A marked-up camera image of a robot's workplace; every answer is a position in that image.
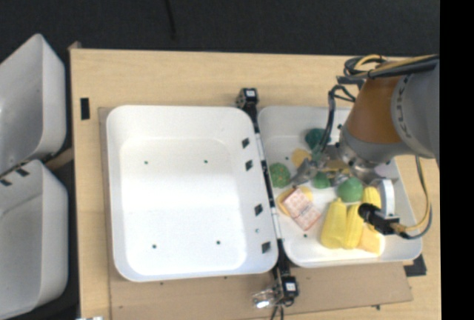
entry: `white bin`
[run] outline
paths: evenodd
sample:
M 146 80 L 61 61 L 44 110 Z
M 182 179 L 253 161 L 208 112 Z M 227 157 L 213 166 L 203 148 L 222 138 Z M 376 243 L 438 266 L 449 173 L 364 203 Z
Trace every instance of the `white bin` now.
M 0 64 L 0 319 L 58 298 L 67 283 L 67 191 L 40 162 L 66 136 L 64 75 L 40 34 Z
M 338 110 L 336 124 L 346 117 L 347 110 Z M 268 166 L 284 162 L 296 173 L 288 159 L 297 147 L 307 148 L 306 131 L 325 126 L 327 108 L 268 107 L 258 119 L 262 144 L 250 117 L 233 107 L 129 105 L 109 113 L 113 260 L 123 277 L 156 281 L 263 273 L 278 257 L 275 229 L 281 230 L 289 259 L 302 267 L 402 261 L 421 252 L 421 240 L 397 236 L 385 238 L 380 256 L 329 250 L 318 242 L 323 220 L 304 232 L 279 210 L 272 215 L 261 159 Z M 337 141 L 336 128 L 332 137 Z M 397 167 L 383 169 L 398 179 L 397 214 L 413 223 Z M 281 191 L 273 189 L 273 195 Z M 313 195 L 322 213 L 335 197 L 333 188 Z

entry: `wooden board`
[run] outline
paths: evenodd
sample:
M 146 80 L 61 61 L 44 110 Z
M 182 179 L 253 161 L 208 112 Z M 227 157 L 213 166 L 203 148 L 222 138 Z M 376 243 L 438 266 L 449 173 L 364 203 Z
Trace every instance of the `wooden board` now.
M 347 57 L 82 49 L 70 55 L 81 315 L 114 320 L 154 319 L 157 314 L 160 319 L 267 318 L 269 313 L 255 310 L 250 301 L 251 293 L 270 281 L 265 274 L 134 284 L 110 268 L 98 109 L 122 104 L 230 105 L 242 87 L 256 87 L 262 107 L 327 105 L 327 91 Z M 83 120 L 85 98 L 90 118 Z M 398 164 L 415 211 L 422 213 L 414 165 L 404 159 Z M 389 311 L 384 319 L 414 319 L 417 313 L 441 318 L 439 176 L 435 164 L 426 165 L 435 202 L 433 229 L 424 240 L 428 276 L 408 281 L 401 264 L 294 269 L 302 294 L 287 315 L 408 301 L 384 306 Z M 377 315 L 370 307 L 331 312 L 332 319 Z M 312 313 L 290 318 L 326 317 Z

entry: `divided bin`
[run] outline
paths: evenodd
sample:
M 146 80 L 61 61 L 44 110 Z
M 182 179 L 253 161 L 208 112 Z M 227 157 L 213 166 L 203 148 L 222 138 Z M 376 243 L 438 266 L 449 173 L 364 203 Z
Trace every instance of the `divided bin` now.
M 336 112 L 336 125 L 348 110 Z M 324 219 L 307 232 L 270 208 L 261 160 L 290 166 L 291 153 L 307 148 L 304 133 L 324 127 L 327 108 L 267 107 L 261 133 L 234 107 L 125 105 L 102 123 L 107 155 L 113 261 L 131 281 L 263 273 L 285 253 L 301 267 L 414 259 L 421 240 L 385 237 L 380 256 L 330 250 L 319 243 Z M 336 126 L 332 143 L 338 140 Z M 290 168 L 292 175 L 296 168 Z M 397 214 L 414 223 L 395 163 L 383 166 L 394 185 Z M 283 190 L 273 188 L 277 197 Z M 313 193 L 325 213 L 334 188 Z

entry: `green toy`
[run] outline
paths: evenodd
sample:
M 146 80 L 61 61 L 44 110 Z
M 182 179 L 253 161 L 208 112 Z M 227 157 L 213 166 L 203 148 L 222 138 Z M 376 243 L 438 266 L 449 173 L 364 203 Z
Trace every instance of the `green toy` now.
M 318 171 L 313 178 L 313 186 L 316 188 L 328 188 L 331 187 L 331 182 L 325 173 Z
M 270 165 L 270 178 L 272 185 L 277 188 L 283 188 L 290 184 L 290 171 L 282 163 Z
M 311 150 L 314 149 L 315 146 L 321 141 L 324 135 L 324 131 L 324 129 L 316 127 L 306 134 L 304 140 L 306 141 Z
M 346 203 L 360 201 L 364 192 L 364 186 L 359 179 L 351 176 L 338 186 L 337 192 L 342 201 Z

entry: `snack package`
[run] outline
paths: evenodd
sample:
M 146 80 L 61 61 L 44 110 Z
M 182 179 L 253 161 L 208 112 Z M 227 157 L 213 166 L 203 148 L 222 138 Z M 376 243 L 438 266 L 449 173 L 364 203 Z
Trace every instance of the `snack package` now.
M 299 188 L 294 189 L 282 204 L 302 230 L 310 229 L 321 217 L 314 204 Z

